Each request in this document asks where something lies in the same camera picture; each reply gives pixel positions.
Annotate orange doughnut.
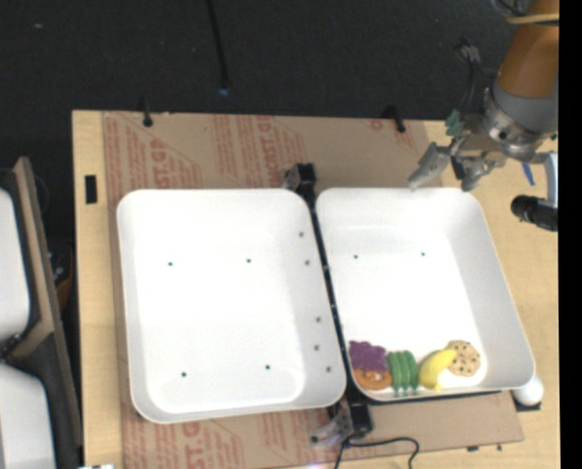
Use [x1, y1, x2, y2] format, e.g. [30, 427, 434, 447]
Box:
[353, 365, 394, 392]

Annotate green pea pods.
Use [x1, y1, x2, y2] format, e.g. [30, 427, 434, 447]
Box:
[386, 350, 420, 399]

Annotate black cylinder on white bracket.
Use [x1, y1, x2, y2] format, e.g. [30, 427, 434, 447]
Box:
[510, 149, 561, 234]

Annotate brown cardboard board, red print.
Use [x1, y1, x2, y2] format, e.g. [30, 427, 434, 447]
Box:
[100, 110, 525, 469]

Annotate yellow banana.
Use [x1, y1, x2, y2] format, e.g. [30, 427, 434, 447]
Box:
[418, 348, 458, 393]

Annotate thin black rod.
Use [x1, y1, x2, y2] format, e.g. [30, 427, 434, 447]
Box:
[302, 186, 361, 409]

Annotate brown chocolate chip biscuit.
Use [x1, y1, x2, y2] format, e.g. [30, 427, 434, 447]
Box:
[444, 339, 482, 378]

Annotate black block with thin wires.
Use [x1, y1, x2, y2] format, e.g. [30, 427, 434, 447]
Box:
[312, 400, 375, 449]
[283, 162, 318, 195]

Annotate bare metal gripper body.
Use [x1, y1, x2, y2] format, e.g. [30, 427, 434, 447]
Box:
[447, 109, 555, 175]

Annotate white rounded object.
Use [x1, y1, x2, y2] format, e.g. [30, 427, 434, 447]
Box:
[510, 375, 545, 407]

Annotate purple grapes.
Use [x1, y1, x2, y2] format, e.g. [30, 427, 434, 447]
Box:
[348, 340, 388, 374]

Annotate white plastic tray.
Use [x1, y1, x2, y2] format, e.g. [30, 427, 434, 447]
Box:
[313, 186, 536, 403]
[115, 187, 348, 424]

